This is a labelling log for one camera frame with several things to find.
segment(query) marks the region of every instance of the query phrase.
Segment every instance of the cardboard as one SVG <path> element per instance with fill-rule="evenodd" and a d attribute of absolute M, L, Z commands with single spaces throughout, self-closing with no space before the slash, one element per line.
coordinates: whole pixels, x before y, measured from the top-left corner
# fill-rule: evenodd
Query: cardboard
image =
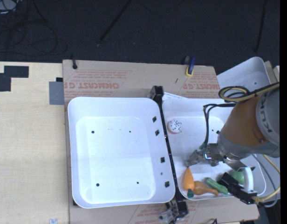
<path fill-rule="evenodd" d="M 117 63 L 76 60 L 63 61 L 64 103 L 68 162 L 69 215 L 71 224 L 145 224 L 160 223 L 158 215 L 165 204 L 129 205 L 83 209 L 74 205 L 71 188 L 70 140 L 67 106 L 71 99 L 87 97 L 148 97 L 154 85 L 186 98 L 218 98 L 220 90 L 212 66 L 195 66 L 193 76 L 185 75 L 187 66 L 175 64 Z M 219 223 L 255 220 L 257 206 L 246 205 L 234 197 L 187 201 L 189 214 L 178 223 Z"/>

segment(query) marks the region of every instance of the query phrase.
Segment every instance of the orange toy vegetable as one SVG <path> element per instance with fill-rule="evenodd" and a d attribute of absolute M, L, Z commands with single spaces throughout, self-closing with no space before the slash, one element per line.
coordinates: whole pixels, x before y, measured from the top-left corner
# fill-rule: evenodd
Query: orange toy vegetable
<path fill-rule="evenodd" d="M 204 193 L 213 193 L 215 194 L 216 196 L 219 195 L 219 192 L 218 190 L 216 189 L 212 189 L 212 188 L 209 188 L 208 186 L 204 185 L 202 182 L 200 181 L 195 181 L 194 182 L 195 184 L 195 188 L 193 190 L 193 193 L 196 194 L 196 195 L 202 195 Z"/>
<path fill-rule="evenodd" d="M 187 196 L 189 198 L 194 196 L 194 193 L 193 193 L 194 188 L 195 188 L 195 183 L 193 180 L 192 173 L 190 171 L 190 168 L 186 168 L 185 175 L 184 175 L 184 189 L 187 191 Z"/>

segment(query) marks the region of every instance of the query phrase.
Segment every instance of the yellow cable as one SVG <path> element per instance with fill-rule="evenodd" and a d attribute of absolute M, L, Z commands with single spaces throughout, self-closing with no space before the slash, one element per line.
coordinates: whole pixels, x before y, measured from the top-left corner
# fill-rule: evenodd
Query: yellow cable
<path fill-rule="evenodd" d="M 267 88 L 263 88 L 263 89 L 259 89 L 258 91 L 255 91 L 255 92 L 252 92 L 250 95 L 246 95 L 246 96 L 242 96 L 242 97 L 237 97 L 237 98 L 231 98 L 231 97 L 226 97 L 224 96 L 224 94 L 228 91 L 232 91 L 232 90 L 236 90 L 236 91 L 241 91 L 243 92 L 244 94 L 247 94 L 248 93 L 248 90 L 247 89 L 244 89 L 244 88 L 240 88 L 240 87 L 236 87 L 236 86 L 233 86 L 233 87 L 225 87 L 225 88 L 222 88 L 220 91 L 219 91 L 219 96 L 224 99 L 225 101 L 229 101 L 229 102 L 242 102 L 244 100 L 247 100 L 247 99 L 250 99 L 250 98 L 253 98 L 255 96 L 258 96 L 262 93 L 265 93 L 265 92 L 268 92 L 268 91 L 271 91 L 273 89 L 276 89 L 280 86 L 280 83 L 275 83 L 273 85 L 269 85 Z"/>
<path fill-rule="evenodd" d="M 276 169 L 276 171 L 279 173 L 280 175 L 280 170 L 276 167 L 276 165 L 265 155 L 263 154 L 263 156 L 265 157 L 265 159 L 267 159 L 267 161 Z M 272 192 L 271 194 L 265 196 L 265 197 L 258 197 L 258 196 L 253 196 L 252 199 L 256 202 L 264 202 L 265 200 L 273 197 L 274 195 L 276 195 L 276 193 L 278 193 L 280 191 L 280 185 L 279 187 L 274 191 Z"/>

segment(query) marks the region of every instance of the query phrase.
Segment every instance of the yellow clip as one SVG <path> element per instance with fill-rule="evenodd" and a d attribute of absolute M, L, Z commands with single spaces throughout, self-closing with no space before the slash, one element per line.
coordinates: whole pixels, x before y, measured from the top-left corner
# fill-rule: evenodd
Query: yellow clip
<path fill-rule="evenodd" d="M 188 73 L 188 70 L 189 70 L 189 67 L 187 67 L 187 69 L 186 69 L 186 76 L 187 76 L 187 77 L 193 76 L 193 70 L 192 70 L 192 73 L 191 73 L 191 74 Z"/>

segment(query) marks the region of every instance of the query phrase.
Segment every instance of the dark background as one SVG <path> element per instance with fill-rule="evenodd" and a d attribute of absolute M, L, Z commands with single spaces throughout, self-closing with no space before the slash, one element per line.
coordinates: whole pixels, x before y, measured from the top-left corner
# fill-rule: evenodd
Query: dark background
<path fill-rule="evenodd" d="M 63 59 L 214 66 L 216 73 L 259 56 L 280 64 L 280 0 L 18 0 L 0 14 L 0 61 Z"/>

